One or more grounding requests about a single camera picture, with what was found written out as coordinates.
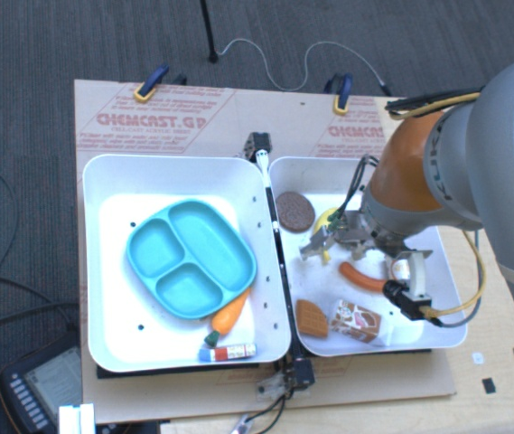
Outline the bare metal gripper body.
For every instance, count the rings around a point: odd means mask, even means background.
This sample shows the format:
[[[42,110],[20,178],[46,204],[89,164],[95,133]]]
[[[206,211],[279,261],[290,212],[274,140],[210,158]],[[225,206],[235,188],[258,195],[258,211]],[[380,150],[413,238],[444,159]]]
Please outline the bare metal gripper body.
[[[397,210],[337,210],[332,214],[332,233],[340,244],[361,241],[395,258],[408,250],[406,239],[413,235],[413,224]]]

